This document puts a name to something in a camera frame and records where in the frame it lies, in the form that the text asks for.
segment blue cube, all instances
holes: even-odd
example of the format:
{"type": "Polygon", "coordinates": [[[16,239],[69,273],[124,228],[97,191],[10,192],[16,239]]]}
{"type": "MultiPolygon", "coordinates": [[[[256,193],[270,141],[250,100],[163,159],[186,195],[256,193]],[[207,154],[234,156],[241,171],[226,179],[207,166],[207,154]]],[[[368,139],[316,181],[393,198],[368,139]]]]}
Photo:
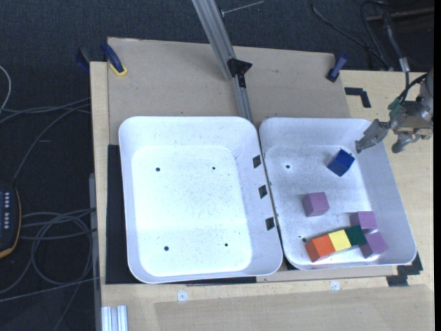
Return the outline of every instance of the blue cube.
{"type": "Polygon", "coordinates": [[[348,171],[348,169],[350,169],[355,160],[356,159],[353,158],[349,153],[345,152],[344,150],[340,150],[331,163],[328,164],[328,168],[341,177],[345,172],[348,171]]]}

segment empty white tray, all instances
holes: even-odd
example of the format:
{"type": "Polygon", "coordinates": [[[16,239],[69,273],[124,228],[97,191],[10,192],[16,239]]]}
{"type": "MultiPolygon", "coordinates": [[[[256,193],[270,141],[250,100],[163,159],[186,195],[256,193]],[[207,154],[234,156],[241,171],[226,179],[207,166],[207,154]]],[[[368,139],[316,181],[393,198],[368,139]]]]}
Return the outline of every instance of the empty white tray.
{"type": "Polygon", "coordinates": [[[355,140],[369,126],[364,119],[272,118],[260,126],[260,142],[287,260],[302,270],[413,261],[416,245],[383,143],[356,153],[355,140]],[[343,149],[356,160],[342,177],[327,168],[343,149]],[[302,198],[325,192],[330,209],[306,217],[302,198]],[[388,248],[365,259],[359,248],[311,262],[305,241],[350,226],[353,212],[376,214],[388,248]]]}
{"type": "Polygon", "coordinates": [[[282,248],[258,133],[239,117],[132,117],[119,129],[127,255],[145,283],[271,274],[282,248]]]}

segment cube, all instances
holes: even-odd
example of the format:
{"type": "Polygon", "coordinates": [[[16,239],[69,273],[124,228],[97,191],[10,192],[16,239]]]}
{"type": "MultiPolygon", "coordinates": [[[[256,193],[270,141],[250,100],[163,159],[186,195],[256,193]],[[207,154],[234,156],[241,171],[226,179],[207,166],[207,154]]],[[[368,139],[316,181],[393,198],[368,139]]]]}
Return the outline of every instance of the cube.
{"type": "Polygon", "coordinates": [[[356,159],[353,158],[349,153],[345,152],[344,150],[340,150],[332,159],[331,163],[328,164],[328,168],[341,177],[350,169],[355,160],[356,159]]]}
{"type": "Polygon", "coordinates": [[[306,243],[305,247],[312,262],[333,254],[336,251],[328,234],[311,239],[306,243]]]}
{"type": "Polygon", "coordinates": [[[345,228],[347,238],[351,242],[351,246],[362,245],[366,243],[365,235],[359,225],[345,228]]]}
{"type": "Polygon", "coordinates": [[[360,246],[361,252],[365,258],[374,254],[380,254],[387,249],[380,232],[369,233],[365,235],[366,243],[360,246]]]}
{"type": "Polygon", "coordinates": [[[375,213],[373,211],[358,211],[349,217],[352,226],[359,225],[365,232],[378,228],[375,213]]]}
{"type": "Polygon", "coordinates": [[[305,195],[302,204],[307,217],[320,216],[329,209],[328,199],[324,192],[313,192],[305,195]]]}
{"type": "Polygon", "coordinates": [[[352,246],[344,229],[336,230],[328,235],[336,251],[347,250],[352,246]]]}

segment yellow cube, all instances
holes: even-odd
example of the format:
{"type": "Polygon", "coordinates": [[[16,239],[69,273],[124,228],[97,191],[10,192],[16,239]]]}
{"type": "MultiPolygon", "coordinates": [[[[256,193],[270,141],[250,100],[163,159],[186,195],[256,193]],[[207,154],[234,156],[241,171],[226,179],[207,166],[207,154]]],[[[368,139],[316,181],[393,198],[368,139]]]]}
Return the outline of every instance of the yellow cube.
{"type": "Polygon", "coordinates": [[[328,235],[336,252],[349,249],[352,246],[344,229],[336,230],[328,235]]]}

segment dark green block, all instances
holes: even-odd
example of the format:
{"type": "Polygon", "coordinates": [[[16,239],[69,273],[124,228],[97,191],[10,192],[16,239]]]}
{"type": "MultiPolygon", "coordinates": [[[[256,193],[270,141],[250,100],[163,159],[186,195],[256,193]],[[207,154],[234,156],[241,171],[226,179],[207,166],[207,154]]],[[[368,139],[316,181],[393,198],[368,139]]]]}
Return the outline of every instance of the dark green block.
{"type": "Polygon", "coordinates": [[[366,243],[365,235],[363,234],[363,231],[359,225],[345,228],[345,232],[352,246],[366,243]]]}

